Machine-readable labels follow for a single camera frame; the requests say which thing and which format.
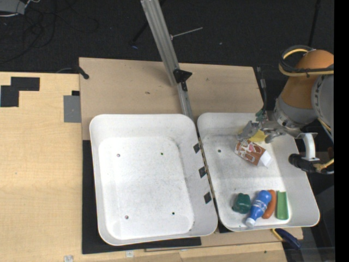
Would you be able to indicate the black cylinder on white bracket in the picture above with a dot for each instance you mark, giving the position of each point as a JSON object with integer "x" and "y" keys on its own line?
{"x": 309, "y": 149}

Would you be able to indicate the orange toy sausage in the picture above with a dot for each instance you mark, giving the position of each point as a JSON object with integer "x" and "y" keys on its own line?
{"x": 270, "y": 207}

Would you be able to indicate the white plastic tray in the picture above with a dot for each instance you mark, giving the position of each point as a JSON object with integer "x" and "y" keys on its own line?
{"x": 245, "y": 179}
{"x": 147, "y": 184}

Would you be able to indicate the brown and white carton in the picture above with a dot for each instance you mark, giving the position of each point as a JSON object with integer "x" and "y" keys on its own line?
{"x": 252, "y": 151}

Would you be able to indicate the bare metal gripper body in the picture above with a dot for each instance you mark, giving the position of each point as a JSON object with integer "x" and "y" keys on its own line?
{"x": 275, "y": 126}

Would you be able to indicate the brown flat board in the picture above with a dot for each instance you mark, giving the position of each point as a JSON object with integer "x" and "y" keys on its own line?
{"x": 131, "y": 91}

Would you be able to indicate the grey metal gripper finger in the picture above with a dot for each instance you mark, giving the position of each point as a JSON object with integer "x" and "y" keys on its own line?
{"x": 271, "y": 138}
{"x": 247, "y": 130}

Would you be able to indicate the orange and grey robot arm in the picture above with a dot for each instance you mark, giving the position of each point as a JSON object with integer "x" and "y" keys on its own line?
{"x": 298, "y": 91}

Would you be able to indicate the yellow block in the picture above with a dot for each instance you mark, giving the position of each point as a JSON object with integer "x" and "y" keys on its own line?
{"x": 258, "y": 137}

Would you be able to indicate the dark green toy pepper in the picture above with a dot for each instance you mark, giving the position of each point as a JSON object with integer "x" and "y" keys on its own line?
{"x": 241, "y": 203}

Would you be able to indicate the blue bottle with white cap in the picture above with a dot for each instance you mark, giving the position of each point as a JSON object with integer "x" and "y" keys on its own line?
{"x": 259, "y": 206}

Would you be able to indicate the green rectangular block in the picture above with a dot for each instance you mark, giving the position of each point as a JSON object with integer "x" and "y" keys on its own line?
{"x": 282, "y": 205}

